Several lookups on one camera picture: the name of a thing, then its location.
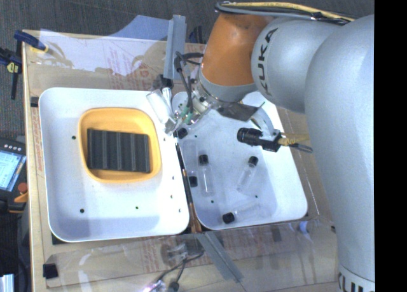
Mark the black ribbed block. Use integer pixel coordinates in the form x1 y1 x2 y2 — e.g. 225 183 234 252
86 127 151 174

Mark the black cylinder on white bracket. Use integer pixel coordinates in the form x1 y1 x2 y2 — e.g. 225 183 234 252
236 106 283 153

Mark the orange bowl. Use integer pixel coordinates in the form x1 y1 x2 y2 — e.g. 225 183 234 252
78 106 162 184

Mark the white plastic tray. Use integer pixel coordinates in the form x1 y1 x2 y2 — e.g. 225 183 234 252
38 86 191 243
170 89 309 232

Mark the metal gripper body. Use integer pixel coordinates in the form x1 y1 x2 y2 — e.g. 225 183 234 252
175 88 221 125

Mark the brown cardboard board red print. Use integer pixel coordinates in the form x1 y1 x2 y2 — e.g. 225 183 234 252
21 29 338 289

